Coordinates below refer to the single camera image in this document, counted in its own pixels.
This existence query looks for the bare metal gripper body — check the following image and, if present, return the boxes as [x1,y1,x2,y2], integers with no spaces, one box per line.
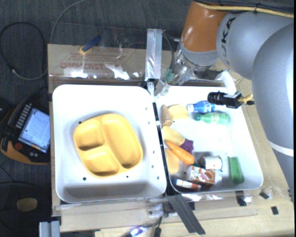
[172,56,197,86]

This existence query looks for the thin black and white rod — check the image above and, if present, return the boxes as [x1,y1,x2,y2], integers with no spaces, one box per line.
[147,81,175,196]

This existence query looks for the tan toy bread stick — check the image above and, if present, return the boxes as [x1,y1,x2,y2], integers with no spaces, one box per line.
[160,104,174,127]

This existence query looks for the pale yellow cheese block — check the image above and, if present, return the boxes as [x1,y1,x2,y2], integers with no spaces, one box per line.
[167,104,189,120]

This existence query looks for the blue plastic bottle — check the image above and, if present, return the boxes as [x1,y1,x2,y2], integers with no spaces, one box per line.
[186,100,217,114]

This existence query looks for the green plastic bottle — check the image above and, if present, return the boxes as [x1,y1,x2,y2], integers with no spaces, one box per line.
[193,111,230,125]

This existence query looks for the yellow divided plate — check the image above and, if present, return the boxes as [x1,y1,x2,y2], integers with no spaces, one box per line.
[73,113,144,179]

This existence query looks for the purple toy grapes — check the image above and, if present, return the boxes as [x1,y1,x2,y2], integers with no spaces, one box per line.
[179,138,194,155]

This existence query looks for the orange toy carrot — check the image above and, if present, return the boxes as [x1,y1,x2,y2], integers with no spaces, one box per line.
[165,140,195,165]

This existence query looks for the white plastic tray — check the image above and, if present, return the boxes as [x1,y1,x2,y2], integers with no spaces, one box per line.
[51,83,168,204]
[153,84,264,195]

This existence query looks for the yellow toy bread roll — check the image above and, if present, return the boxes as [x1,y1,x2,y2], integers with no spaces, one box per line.
[164,148,181,175]

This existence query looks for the small white can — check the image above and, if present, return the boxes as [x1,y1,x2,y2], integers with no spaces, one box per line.
[199,155,223,171]

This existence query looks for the brown and white juice carton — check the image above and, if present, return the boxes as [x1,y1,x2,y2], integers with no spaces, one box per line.
[185,165,223,188]

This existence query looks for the white and red packet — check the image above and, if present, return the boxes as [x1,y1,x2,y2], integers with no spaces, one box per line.
[172,178,202,192]

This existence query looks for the green rectangular block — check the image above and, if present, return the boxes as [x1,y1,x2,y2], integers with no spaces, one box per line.
[227,156,244,184]

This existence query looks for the yellow oval object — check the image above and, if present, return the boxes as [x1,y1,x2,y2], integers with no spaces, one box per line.
[16,197,38,212]

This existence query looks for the black cylinder on white bracket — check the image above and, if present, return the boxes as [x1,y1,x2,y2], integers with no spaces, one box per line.
[207,70,243,109]

